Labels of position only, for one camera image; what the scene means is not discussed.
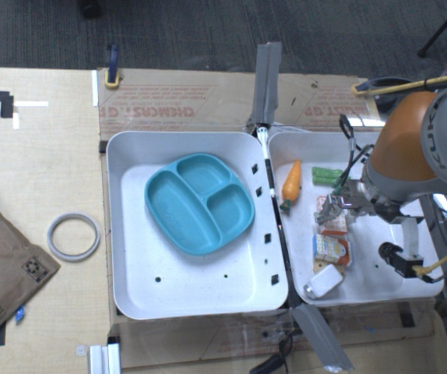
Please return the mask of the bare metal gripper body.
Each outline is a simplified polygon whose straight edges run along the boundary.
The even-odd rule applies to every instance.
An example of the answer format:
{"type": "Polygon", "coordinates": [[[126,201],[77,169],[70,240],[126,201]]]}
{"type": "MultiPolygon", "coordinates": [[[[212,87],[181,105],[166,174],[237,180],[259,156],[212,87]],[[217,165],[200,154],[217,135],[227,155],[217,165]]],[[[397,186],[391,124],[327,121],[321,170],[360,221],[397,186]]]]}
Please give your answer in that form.
{"type": "Polygon", "coordinates": [[[388,224],[399,223],[401,204],[381,194],[370,182],[348,180],[342,188],[343,206],[353,218],[380,217],[388,224]]]}

